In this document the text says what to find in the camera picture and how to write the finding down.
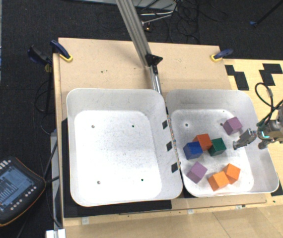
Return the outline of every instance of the blue cube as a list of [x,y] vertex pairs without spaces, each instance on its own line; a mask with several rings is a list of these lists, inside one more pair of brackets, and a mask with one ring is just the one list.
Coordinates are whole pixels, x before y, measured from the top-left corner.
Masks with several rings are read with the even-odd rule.
[[203,154],[203,150],[198,141],[186,144],[183,151],[185,152],[187,160],[196,159]]

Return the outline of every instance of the wooden table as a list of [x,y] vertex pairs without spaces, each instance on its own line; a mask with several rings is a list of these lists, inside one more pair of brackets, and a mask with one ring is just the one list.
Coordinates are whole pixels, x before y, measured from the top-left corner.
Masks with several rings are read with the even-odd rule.
[[[132,42],[60,38],[59,42],[74,56],[67,63],[54,54],[56,122],[62,184],[61,121],[67,118],[66,96],[74,88],[146,89],[150,88],[149,71],[142,67]],[[158,66],[163,96],[173,89],[237,89],[233,76],[228,76],[225,64],[235,71],[245,72],[259,119],[269,108],[256,96],[254,86],[262,82],[259,70],[263,63],[283,61],[223,59],[213,62],[218,46],[150,43],[153,54],[164,59]],[[283,74],[273,75],[271,87],[274,103],[283,98]],[[283,144],[269,146],[283,187]],[[270,193],[210,198],[172,200],[171,211],[136,214],[113,214],[86,218],[63,218],[67,237],[244,237],[257,232],[256,237],[283,237],[283,195]]]

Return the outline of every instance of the block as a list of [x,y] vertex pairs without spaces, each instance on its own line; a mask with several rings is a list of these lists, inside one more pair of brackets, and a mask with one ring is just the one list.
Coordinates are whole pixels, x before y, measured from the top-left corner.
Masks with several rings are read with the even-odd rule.
[[239,179],[241,169],[229,163],[223,171],[225,172],[230,184],[233,184]]
[[212,147],[208,150],[211,156],[219,155],[226,150],[226,146],[221,137],[212,139],[211,141],[212,141]]
[[212,142],[208,134],[197,135],[192,142],[198,141],[203,151],[207,151],[212,147]]
[[187,173],[187,177],[191,179],[194,183],[198,183],[205,176],[207,170],[208,169],[205,166],[203,166],[197,161]]
[[230,183],[224,171],[221,171],[219,173],[210,176],[208,182],[210,183],[210,186],[213,191],[216,191],[217,189],[221,189]]
[[203,154],[199,142],[187,143],[183,148],[183,151],[185,152],[187,160],[198,158]]
[[237,117],[233,117],[223,124],[223,128],[228,135],[232,135],[242,128],[242,124]]

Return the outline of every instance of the black bracket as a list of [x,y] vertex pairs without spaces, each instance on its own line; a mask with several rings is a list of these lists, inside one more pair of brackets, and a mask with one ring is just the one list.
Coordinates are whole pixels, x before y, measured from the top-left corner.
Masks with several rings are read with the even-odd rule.
[[148,66],[152,66],[153,73],[155,75],[158,75],[157,65],[162,61],[163,58],[152,55],[152,54],[147,54],[145,58],[146,58]]

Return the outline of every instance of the screen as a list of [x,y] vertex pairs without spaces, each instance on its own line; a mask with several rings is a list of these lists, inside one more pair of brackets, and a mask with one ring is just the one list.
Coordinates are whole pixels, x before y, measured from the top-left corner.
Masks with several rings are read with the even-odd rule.
[[0,176],[0,209],[3,210],[33,184],[33,181],[15,167],[9,167]]

